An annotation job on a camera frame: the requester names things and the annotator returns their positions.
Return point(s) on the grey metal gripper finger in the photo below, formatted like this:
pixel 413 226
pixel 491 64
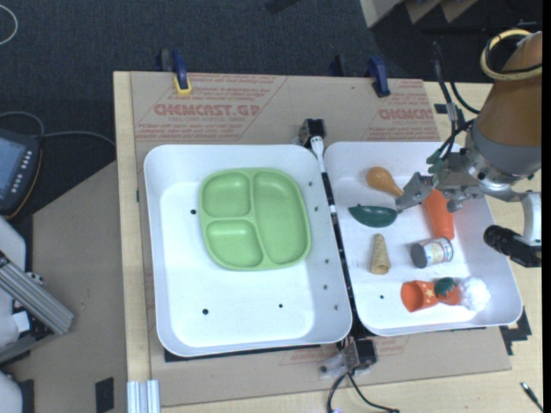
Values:
pixel 413 192
pixel 456 203

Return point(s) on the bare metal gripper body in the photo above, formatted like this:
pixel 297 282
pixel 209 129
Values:
pixel 462 179

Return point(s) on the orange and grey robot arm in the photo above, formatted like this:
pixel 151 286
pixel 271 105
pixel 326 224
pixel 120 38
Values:
pixel 508 110

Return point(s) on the orange carrot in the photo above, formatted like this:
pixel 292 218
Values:
pixel 441 220

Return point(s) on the orange toy chicken drumstick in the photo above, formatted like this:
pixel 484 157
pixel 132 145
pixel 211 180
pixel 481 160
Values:
pixel 379 179

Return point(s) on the dark green scoop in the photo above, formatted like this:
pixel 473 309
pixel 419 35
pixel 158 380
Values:
pixel 372 216

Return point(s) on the small white can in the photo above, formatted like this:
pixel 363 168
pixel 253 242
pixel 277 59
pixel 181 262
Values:
pixel 437 251

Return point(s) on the tan ice cream cone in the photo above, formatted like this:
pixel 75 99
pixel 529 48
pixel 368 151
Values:
pixel 379 258

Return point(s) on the white plastic tray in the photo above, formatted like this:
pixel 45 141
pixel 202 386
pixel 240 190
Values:
pixel 241 308
pixel 486 273

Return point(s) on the thin black and white rod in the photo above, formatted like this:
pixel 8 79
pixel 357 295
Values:
pixel 332 207

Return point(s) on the red strawberry with green top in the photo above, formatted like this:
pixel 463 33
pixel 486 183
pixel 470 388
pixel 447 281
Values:
pixel 448 293

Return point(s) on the white fluffy ball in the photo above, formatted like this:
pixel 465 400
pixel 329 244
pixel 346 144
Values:
pixel 474 295

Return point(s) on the orange cup with stars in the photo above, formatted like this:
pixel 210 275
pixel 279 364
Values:
pixel 415 296

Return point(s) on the green divided plate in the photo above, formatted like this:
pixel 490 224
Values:
pixel 275 213

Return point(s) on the brown cardboard board red print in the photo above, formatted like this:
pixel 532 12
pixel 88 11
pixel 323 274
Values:
pixel 267 114

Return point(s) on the black cylinder on white bracket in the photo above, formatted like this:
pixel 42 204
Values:
pixel 505 239

